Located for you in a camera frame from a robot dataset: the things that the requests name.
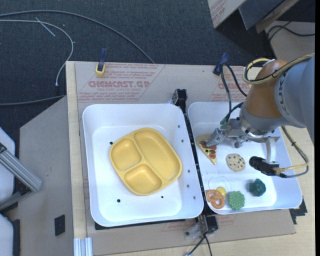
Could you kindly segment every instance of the white cable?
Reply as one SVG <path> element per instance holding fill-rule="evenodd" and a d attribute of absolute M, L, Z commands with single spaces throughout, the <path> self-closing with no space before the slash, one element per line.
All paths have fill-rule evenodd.
<path fill-rule="evenodd" d="M 68 58 L 66 59 L 66 61 L 63 63 L 63 65 L 61 66 L 61 68 L 59 69 L 59 72 L 56 76 L 56 79 L 55 79 L 55 86 L 59 86 L 59 83 L 58 83 L 58 79 L 59 79 L 59 76 L 60 76 L 60 73 L 62 71 L 62 69 L 65 67 L 66 65 L 66 62 L 71 58 L 72 54 L 74 53 L 74 42 L 72 40 L 72 38 L 68 35 L 68 33 L 66 31 L 64 31 L 62 28 L 56 26 L 56 25 L 53 25 L 53 24 L 50 24 L 50 23 L 47 23 L 47 22 L 44 22 L 44 21 L 37 21 L 37 20 L 22 20 L 22 19 L 0 19 L 0 22 L 27 22 L 27 23 L 39 23 L 41 25 L 45 24 L 45 25 L 48 25 L 48 26 L 51 26 L 51 27 L 54 27 L 60 31 L 62 31 L 70 40 L 71 42 L 71 52 L 70 52 L 70 55 L 68 56 Z"/>

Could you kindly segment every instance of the toy pizza slice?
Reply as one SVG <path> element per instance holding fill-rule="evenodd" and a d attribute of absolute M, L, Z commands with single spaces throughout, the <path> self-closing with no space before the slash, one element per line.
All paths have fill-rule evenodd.
<path fill-rule="evenodd" d="M 210 139 L 210 134 L 205 134 L 197 137 L 195 139 L 196 145 L 201 149 L 201 151 L 211 160 L 213 164 L 217 164 L 217 145 L 211 147 L 207 146 L 207 141 Z"/>

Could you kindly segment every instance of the yellow plate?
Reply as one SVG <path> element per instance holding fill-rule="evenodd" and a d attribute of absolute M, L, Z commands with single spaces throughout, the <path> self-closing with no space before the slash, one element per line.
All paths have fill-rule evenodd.
<path fill-rule="evenodd" d="M 140 196 L 163 189 L 182 171 L 175 150 L 152 128 L 138 129 L 120 138 L 111 146 L 109 157 L 123 183 Z"/>

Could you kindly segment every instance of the white tray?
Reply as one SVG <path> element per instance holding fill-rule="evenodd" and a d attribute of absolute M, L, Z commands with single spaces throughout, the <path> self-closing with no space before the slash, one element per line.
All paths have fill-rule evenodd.
<path fill-rule="evenodd" d="M 180 108 L 173 104 L 94 104 L 82 115 L 91 215 L 104 227 L 191 219 L 204 201 L 189 135 Z M 140 128 L 160 132 L 182 162 L 182 173 L 164 189 L 133 194 L 109 159 L 110 142 Z"/>
<path fill-rule="evenodd" d="M 220 121 L 229 111 L 227 102 L 195 102 L 188 108 L 188 116 L 194 138 L 212 134 L 215 128 L 220 127 Z M 231 118 L 239 116 L 239 109 L 235 110 Z M 279 136 L 276 142 L 276 161 L 280 167 L 291 166 L 282 135 L 279 129 L 272 134 Z M 227 192 L 240 191 L 245 196 L 245 206 L 240 210 L 232 210 L 228 202 L 221 209 L 215 209 L 211 203 L 208 206 L 218 214 L 233 214 L 244 212 L 256 212 L 265 210 L 290 209 L 298 207 L 302 202 L 302 192 L 298 181 L 293 178 L 281 178 L 278 176 L 267 176 L 249 165 L 249 159 L 257 156 L 266 159 L 267 150 L 265 143 L 244 142 L 240 148 L 235 148 L 228 139 L 217 146 L 216 159 L 214 165 L 208 157 L 196 146 L 199 168 L 205 190 L 216 189 L 222 186 Z M 226 163 L 228 154 L 237 153 L 244 158 L 246 167 L 244 170 L 234 172 L 230 170 Z M 286 174 L 293 175 L 293 170 L 286 171 Z M 249 183 L 255 179 L 260 179 L 266 185 L 266 192 L 262 196 L 253 196 L 248 189 Z"/>

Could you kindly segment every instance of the dark green toy vegetable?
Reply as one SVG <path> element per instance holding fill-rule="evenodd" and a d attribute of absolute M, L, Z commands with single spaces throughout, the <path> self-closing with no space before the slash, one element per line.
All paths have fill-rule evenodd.
<path fill-rule="evenodd" d="M 249 191 L 254 196 L 260 197 L 266 192 L 266 185 L 257 178 L 253 183 L 249 184 Z"/>

